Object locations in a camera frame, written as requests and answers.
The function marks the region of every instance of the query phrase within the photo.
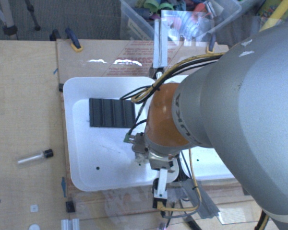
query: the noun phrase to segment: yellow tube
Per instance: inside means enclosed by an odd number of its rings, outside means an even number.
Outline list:
[[[281,3],[276,8],[276,10],[270,16],[270,18],[262,26],[260,31],[263,31],[265,29],[274,26],[277,23],[277,21],[283,16],[283,14],[287,11],[287,9],[288,9],[288,0],[282,0]]]

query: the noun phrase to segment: white tray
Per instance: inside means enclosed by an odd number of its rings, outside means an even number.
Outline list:
[[[177,76],[172,81],[181,82],[183,78]],[[65,82],[63,95],[71,178],[77,188],[99,191],[143,186],[151,185],[158,178],[159,172],[152,170],[149,163],[139,165],[132,145],[123,142],[129,129],[90,127],[89,123],[89,98],[119,99],[153,82],[147,77],[84,77]],[[150,101],[147,101],[139,121],[146,119],[149,104]],[[140,105],[136,105],[136,113],[139,108]],[[145,124],[139,125],[134,133],[144,131],[144,128]],[[198,156],[205,159],[195,163],[197,179],[232,177],[214,149],[201,149],[200,154],[195,153],[195,161]],[[178,170],[168,173],[168,182],[177,176]]]

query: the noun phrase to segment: tripod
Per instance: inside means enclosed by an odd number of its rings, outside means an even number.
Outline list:
[[[40,25],[38,24],[35,14],[34,14],[34,7],[33,5],[30,3],[30,0],[24,0],[26,5],[27,5],[27,9],[31,14],[31,17],[33,19],[33,22],[35,24],[34,29],[36,31],[39,31],[41,29]],[[0,4],[2,7],[2,11],[0,10],[0,19],[3,21],[4,23],[4,27],[3,27],[3,32],[5,35],[9,36],[10,39],[12,40],[17,40],[17,27],[14,24],[13,21],[13,17],[12,17],[12,12],[11,12],[11,8],[10,8],[10,4],[8,0],[0,0]]]

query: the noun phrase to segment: wooden table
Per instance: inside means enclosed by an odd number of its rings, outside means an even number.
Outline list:
[[[78,216],[83,217],[81,230],[156,229],[159,212],[106,217],[105,202],[111,202],[107,195],[117,192],[99,193],[100,198],[90,201],[89,206],[80,203],[78,208],[82,211],[78,215],[66,212],[65,202],[70,198],[62,187],[68,166],[57,68],[56,42],[0,41],[0,230],[26,230],[31,224],[38,224],[41,230],[60,230],[62,219]],[[53,158],[30,167],[17,167],[18,156],[48,148],[53,149]],[[243,194],[239,185],[222,189],[221,185],[212,183],[206,189],[223,212],[229,216],[232,212],[234,218],[239,217],[240,209],[249,222],[222,225],[216,217],[195,216],[203,230],[254,228],[261,209],[250,196]],[[73,196],[81,200],[86,194],[74,191]],[[114,212],[126,202],[128,196],[124,201],[118,195],[112,204],[116,206]],[[38,205],[37,212],[31,212],[32,205]],[[172,220],[169,229],[188,229],[181,221]],[[270,221],[266,230],[274,229],[277,228]]]

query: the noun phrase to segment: tripod leg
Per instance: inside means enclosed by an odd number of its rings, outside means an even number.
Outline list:
[[[0,0],[0,4],[6,22],[6,26],[3,28],[4,34],[8,35],[12,40],[17,40],[17,27],[14,24],[9,0]]]
[[[25,3],[26,3],[26,5],[27,5],[27,9],[28,9],[28,11],[30,12],[30,14],[31,14],[31,17],[32,17],[32,19],[33,19],[33,21],[34,21],[34,24],[35,24],[35,30],[36,31],[39,31],[41,28],[40,28],[40,25],[38,24],[38,22],[37,22],[37,20],[36,20],[36,17],[35,17],[35,14],[34,14],[34,7],[33,7],[33,5],[30,3],[30,0],[24,0],[25,1]]]

